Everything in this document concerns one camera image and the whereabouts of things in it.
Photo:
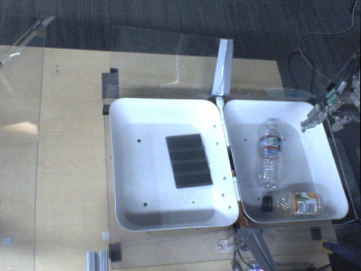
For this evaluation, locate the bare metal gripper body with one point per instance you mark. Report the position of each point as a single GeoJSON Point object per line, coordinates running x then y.
{"type": "Point", "coordinates": [354, 100]}

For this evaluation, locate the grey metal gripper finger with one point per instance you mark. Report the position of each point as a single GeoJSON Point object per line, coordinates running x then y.
{"type": "Point", "coordinates": [311, 118]}
{"type": "Point", "coordinates": [341, 123]}

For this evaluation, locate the clear bottle with blue label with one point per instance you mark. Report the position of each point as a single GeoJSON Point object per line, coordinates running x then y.
{"type": "Point", "coordinates": [270, 151]}

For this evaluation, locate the white plastic tray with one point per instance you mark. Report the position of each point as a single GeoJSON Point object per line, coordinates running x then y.
{"type": "Point", "coordinates": [141, 165]}
{"type": "Point", "coordinates": [310, 174]}

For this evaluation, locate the clear bottle with orange label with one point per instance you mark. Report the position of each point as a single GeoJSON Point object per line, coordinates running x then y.
{"type": "Point", "coordinates": [301, 205]}

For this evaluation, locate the black ribbed rectangular pad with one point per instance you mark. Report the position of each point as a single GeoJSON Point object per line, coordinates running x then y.
{"type": "Point", "coordinates": [188, 161]}

